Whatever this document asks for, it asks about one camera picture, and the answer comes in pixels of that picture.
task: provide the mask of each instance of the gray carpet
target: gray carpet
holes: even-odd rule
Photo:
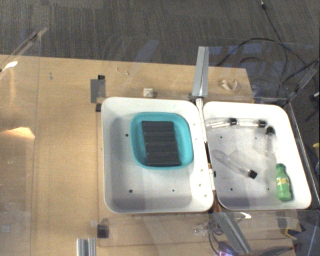
[[[264,3],[283,42],[313,48],[301,52],[306,63],[319,56],[319,0]],[[44,57],[129,62],[194,65],[198,46],[278,40],[259,0],[0,0],[0,54],[38,27],[49,29]],[[308,148],[319,141],[319,98],[309,100],[317,91],[319,73],[294,105]]]

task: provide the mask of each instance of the wooden table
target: wooden table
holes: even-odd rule
[[[29,65],[30,62],[38,63],[40,69]],[[115,216],[103,201],[101,121],[100,114],[95,112],[96,105],[90,101],[90,80],[105,75],[107,97],[142,97],[143,88],[153,88],[157,98],[185,100],[192,90],[195,66],[23,57],[16,68],[20,69],[15,77],[17,83],[39,77],[35,131],[32,131],[36,138],[32,190],[21,192],[27,194],[23,200],[31,212],[31,243],[19,249],[14,241],[7,239],[4,255],[21,255],[28,248],[33,256],[75,255],[77,238],[96,237],[97,223],[101,219],[128,218]],[[240,90],[226,91],[220,86],[222,80],[230,77],[238,81]],[[210,67],[208,85],[208,101],[253,102],[245,69]],[[6,129],[23,127],[19,122],[17,119]],[[21,150],[17,154],[25,156],[26,152]],[[102,241],[96,248],[97,255],[213,255],[207,238],[165,243],[156,241],[157,233],[152,232],[150,237],[154,244],[111,246]],[[28,237],[21,241],[29,242]],[[255,240],[250,245],[252,249],[263,249],[292,243],[289,239]]]

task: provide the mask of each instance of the plastic bottle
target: plastic bottle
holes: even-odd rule
[[[220,150],[214,150],[212,155],[220,163],[224,164],[235,173],[241,174],[247,178],[255,179],[258,174],[254,170],[248,168],[245,163],[241,161],[239,153],[240,152],[237,151],[236,153],[228,156]]]
[[[282,163],[278,163],[276,166],[276,191],[277,196],[281,201],[289,201],[292,198],[290,192],[289,177],[285,172],[285,166]]]
[[[264,153],[267,157],[276,157],[278,141],[276,138],[276,131],[272,126],[266,129],[264,135]]]

